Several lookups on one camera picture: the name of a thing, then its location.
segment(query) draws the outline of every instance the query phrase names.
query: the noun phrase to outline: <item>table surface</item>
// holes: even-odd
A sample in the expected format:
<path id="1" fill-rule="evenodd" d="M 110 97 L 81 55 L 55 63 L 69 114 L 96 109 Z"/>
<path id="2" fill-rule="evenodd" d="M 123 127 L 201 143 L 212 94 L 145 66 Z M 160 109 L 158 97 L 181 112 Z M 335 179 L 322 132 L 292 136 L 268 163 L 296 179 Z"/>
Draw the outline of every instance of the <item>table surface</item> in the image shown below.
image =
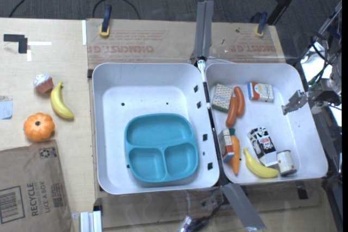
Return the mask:
<path id="1" fill-rule="evenodd" d="M 52 115 L 56 125 L 54 138 L 58 144 L 69 207 L 72 213 L 77 214 L 92 211 L 97 185 L 93 157 L 90 80 L 87 78 L 88 46 L 83 44 L 83 24 L 84 21 L 80 20 L 0 19 L 3 34 L 22 34 L 28 38 L 28 42 L 52 42 L 51 46 L 30 46 L 31 61 L 27 61 L 26 54 L 18 53 L 18 43 L 0 42 L 0 71 L 3 73 L 0 76 L 0 95 L 13 98 L 12 118 L 0 120 L 0 150 L 31 144 L 22 129 L 29 115 L 39 111 Z M 124 20 L 120 24 L 132 24 L 132 21 Z M 153 24 L 155 27 L 163 25 L 161 22 Z M 171 26 L 181 25 L 185 29 L 189 28 L 188 34 L 190 40 L 193 40 L 189 44 L 193 46 L 194 36 L 191 33 L 195 30 L 195 23 L 172 24 L 174 25 L 168 23 L 164 29 L 170 30 Z M 219 26 L 231 27 L 231 24 L 219 23 Z M 276 36 L 275 29 L 271 32 L 272 36 Z M 277 37 L 274 42 L 277 44 L 276 49 L 281 51 Z M 73 121 L 64 120 L 55 114 L 49 95 L 39 94 L 34 89 L 33 79 L 44 72 L 52 77 L 55 84 L 60 80 L 64 82 L 63 98 L 74 112 Z M 262 213 L 261 218 L 268 228 L 267 231 L 336 231 L 325 192 L 320 190 L 320 196 L 320 206 Z M 132 231 L 172 231 L 178 228 L 179 223 L 138 225 Z M 212 230 L 205 231 L 245 231 L 236 216 L 214 217 L 207 229 Z M 72 230 L 78 231 L 78 220 L 73 221 Z M 129 231 L 129 228 L 113 230 Z"/>

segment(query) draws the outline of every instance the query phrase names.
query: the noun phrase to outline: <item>orange pumpkin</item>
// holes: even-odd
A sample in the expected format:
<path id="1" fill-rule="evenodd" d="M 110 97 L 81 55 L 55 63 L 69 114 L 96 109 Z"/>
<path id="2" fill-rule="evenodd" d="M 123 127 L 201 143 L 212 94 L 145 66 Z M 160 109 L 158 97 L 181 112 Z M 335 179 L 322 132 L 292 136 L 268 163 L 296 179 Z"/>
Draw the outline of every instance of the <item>orange pumpkin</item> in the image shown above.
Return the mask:
<path id="1" fill-rule="evenodd" d="M 54 128 L 52 117 L 41 112 L 30 115 L 24 123 L 24 132 L 27 138 L 33 141 L 47 139 L 54 131 Z"/>

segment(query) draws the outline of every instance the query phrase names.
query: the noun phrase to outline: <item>banana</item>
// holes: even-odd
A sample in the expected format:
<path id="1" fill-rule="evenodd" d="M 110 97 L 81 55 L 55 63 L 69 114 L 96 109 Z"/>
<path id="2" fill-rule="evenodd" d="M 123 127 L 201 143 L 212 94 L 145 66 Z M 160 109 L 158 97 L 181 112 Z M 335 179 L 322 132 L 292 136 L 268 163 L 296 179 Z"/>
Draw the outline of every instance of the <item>banana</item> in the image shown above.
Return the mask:
<path id="1" fill-rule="evenodd" d="M 51 92 L 51 104 L 54 111 L 62 118 L 73 119 L 74 113 L 64 104 L 61 96 L 61 86 L 63 82 L 60 81 L 58 85 L 53 88 Z"/>
<path id="2" fill-rule="evenodd" d="M 243 152 L 245 154 L 245 164 L 247 168 L 261 178 L 274 178 L 279 174 L 279 171 L 266 167 L 260 164 L 247 150 L 247 148 L 243 148 Z"/>

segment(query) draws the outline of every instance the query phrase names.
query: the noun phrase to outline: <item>toy cupcake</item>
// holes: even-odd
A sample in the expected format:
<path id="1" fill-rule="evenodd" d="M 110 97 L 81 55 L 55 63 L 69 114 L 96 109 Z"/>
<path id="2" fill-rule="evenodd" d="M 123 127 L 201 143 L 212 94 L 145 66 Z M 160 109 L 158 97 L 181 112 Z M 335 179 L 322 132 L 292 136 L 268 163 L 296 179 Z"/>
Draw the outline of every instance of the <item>toy cupcake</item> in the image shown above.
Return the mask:
<path id="1" fill-rule="evenodd" d="M 53 88 L 53 80 L 47 73 L 38 74 L 33 84 L 40 93 L 46 93 Z"/>

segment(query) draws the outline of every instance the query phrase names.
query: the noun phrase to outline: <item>blue plate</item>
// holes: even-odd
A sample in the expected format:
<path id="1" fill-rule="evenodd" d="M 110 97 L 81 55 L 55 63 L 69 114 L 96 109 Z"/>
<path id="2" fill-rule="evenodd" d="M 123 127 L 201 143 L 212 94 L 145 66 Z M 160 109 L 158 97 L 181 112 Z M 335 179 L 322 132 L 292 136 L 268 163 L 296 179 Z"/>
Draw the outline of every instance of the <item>blue plate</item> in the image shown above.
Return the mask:
<path id="1" fill-rule="evenodd" d="M 190 122 L 178 114 L 149 114 L 126 126 L 125 147 L 133 175 L 159 183 L 191 176 L 198 166 L 198 150 Z"/>

